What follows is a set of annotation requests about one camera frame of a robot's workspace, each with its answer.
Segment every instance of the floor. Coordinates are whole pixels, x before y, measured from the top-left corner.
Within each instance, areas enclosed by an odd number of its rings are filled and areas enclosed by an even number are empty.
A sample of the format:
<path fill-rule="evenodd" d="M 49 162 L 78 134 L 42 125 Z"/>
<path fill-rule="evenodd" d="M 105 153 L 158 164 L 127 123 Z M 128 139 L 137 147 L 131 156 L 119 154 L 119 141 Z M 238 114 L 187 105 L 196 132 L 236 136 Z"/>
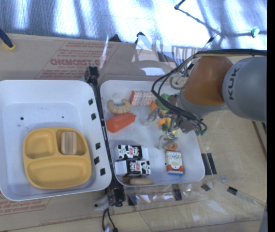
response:
<path fill-rule="evenodd" d="M 153 45 L 266 50 L 267 5 L 267 0 L 0 0 L 0 28 L 98 41 L 117 35 L 128 43 L 142 32 Z M 112 219 L 119 231 L 259 230 L 267 201 L 267 164 L 256 127 L 226 111 L 205 120 L 212 130 L 200 139 L 201 153 L 212 154 L 216 174 L 180 187 L 181 201 L 139 199 L 134 206 L 114 207 Z M 101 231 L 101 222 L 100 214 L 16 231 Z"/>

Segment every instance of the small toy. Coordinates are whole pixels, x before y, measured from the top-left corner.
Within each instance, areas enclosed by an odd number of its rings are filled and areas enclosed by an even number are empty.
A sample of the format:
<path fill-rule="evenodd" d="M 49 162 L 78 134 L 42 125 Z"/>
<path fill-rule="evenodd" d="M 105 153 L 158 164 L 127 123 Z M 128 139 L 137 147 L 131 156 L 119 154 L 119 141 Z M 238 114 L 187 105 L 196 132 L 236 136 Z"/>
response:
<path fill-rule="evenodd" d="M 178 145 L 175 142 L 172 142 L 170 145 L 167 145 L 165 147 L 165 150 L 169 150 L 169 151 L 175 151 L 177 150 Z"/>
<path fill-rule="evenodd" d="M 132 104 L 126 100 L 121 100 L 122 105 L 116 105 L 113 100 L 108 101 L 107 109 L 114 115 L 125 114 L 131 111 Z"/>
<path fill-rule="evenodd" d="M 251 35 L 252 35 L 252 38 L 255 38 L 260 32 L 260 29 L 258 27 L 254 27 L 252 30 L 251 30 Z"/>
<path fill-rule="evenodd" d="M 136 115 L 133 113 L 120 114 L 106 120 L 106 127 L 110 132 L 115 133 L 132 124 L 135 118 Z"/>
<path fill-rule="evenodd" d="M 180 152 L 165 151 L 165 161 L 167 174 L 183 175 L 184 168 L 182 165 L 182 157 Z"/>
<path fill-rule="evenodd" d="M 130 179 L 129 182 L 131 185 L 152 185 L 154 183 L 154 180 L 149 177 L 133 177 Z"/>
<path fill-rule="evenodd" d="M 168 98 L 170 97 L 170 95 L 168 95 L 168 94 L 161 94 L 161 97 L 162 97 L 164 100 L 166 100 L 166 101 L 168 102 Z M 159 99 L 156 99 L 156 104 L 157 104 L 162 110 L 165 110 L 165 111 L 168 110 L 168 108 L 167 108 L 166 106 L 164 106 L 164 105 L 162 104 L 162 102 L 161 102 Z"/>
<path fill-rule="evenodd" d="M 153 111 L 158 107 L 158 105 L 154 101 L 152 101 L 151 104 L 150 104 L 150 107 L 151 107 L 151 111 Z M 157 124 L 158 125 L 163 125 L 165 122 L 166 122 L 166 118 L 162 118 L 157 122 Z"/>

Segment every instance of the yellow plate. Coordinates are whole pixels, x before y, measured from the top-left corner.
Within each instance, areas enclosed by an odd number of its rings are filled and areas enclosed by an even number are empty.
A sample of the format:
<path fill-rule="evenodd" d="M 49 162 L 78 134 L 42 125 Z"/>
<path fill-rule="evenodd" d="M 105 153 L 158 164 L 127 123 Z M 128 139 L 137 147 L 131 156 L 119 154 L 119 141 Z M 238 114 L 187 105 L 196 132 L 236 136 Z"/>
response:
<path fill-rule="evenodd" d="M 75 131 L 77 152 L 61 153 L 61 134 Z M 23 144 L 24 167 L 29 182 L 39 189 L 67 189 L 82 185 L 91 176 L 91 159 L 86 139 L 76 129 L 46 127 L 31 131 Z"/>

